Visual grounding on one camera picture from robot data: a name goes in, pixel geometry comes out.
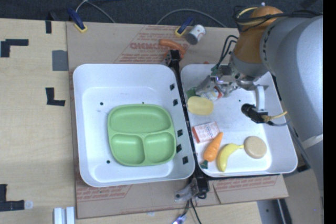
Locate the pale yellow oval toy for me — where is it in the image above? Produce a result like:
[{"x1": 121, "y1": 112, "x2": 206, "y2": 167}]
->
[{"x1": 186, "y1": 95, "x2": 214, "y2": 116}]

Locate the beige round biscuit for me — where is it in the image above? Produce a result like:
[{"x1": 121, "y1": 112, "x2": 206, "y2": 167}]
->
[{"x1": 243, "y1": 135, "x2": 268, "y2": 159}]

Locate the orange carrot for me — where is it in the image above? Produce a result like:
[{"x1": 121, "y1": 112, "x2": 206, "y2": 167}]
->
[{"x1": 200, "y1": 131, "x2": 224, "y2": 169}]

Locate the orange sausage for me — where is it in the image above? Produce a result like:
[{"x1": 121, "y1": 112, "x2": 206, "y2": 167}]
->
[{"x1": 159, "y1": 38, "x2": 187, "y2": 56}]

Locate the orange and white carton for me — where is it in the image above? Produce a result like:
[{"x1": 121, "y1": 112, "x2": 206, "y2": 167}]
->
[{"x1": 191, "y1": 121, "x2": 221, "y2": 144}]

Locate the white plastic tray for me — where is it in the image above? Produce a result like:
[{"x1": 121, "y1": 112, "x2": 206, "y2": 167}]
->
[
  {"x1": 180, "y1": 63, "x2": 299, "y2": 178},
  {"x1": 72, "y1": 63, "x2": 196, "y2": 188}
]

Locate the yellow banana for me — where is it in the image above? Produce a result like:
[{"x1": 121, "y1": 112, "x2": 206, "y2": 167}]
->
[{"x1": 216, "y1": 143, "x2": 245, "y2": 173}]

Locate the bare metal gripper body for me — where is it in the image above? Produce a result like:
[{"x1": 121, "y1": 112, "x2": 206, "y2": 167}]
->
[{"x1": 209, "y1": 64, "x2": 269, "y2": 92}]

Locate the white and red packet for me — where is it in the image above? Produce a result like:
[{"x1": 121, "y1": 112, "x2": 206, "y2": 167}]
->
[{"x1": 198, "y1": 86, "x2": 224, "y2": 102}]

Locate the green divided plate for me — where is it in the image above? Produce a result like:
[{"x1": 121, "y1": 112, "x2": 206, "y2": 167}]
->
[{"x1": 107, "y1": 103, "x2": 177, "y2": 167}]

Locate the thin black rod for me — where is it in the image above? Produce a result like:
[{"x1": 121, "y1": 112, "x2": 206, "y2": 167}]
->
[{"x1": 173, "y1": 59, "x2": 203, "y2": 179}]

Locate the black block with wires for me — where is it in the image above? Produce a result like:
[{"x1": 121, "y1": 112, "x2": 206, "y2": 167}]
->
[
  {"x1": 165, "y1": 49, "x2": 182, "y2": 68},
  {"x1": 192, "y1": 177, "x2": 211, "y2": 199}
]

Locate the white small can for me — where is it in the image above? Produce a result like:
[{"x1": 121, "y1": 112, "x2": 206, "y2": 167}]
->
[{"x1": 184, "y1": 24, "x2": 207, "y2": 46}]

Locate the brown cardboard board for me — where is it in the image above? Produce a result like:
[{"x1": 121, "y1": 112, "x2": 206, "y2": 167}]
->
[{"x1": 65, "y1": 20, "x2": 290, "y2": 220}]

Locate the black cylinder on white bracket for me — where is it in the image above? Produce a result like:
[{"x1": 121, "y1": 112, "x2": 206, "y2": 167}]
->
[{"x1": 240, "y1": 84, "x2": 270, "y2": 124}]

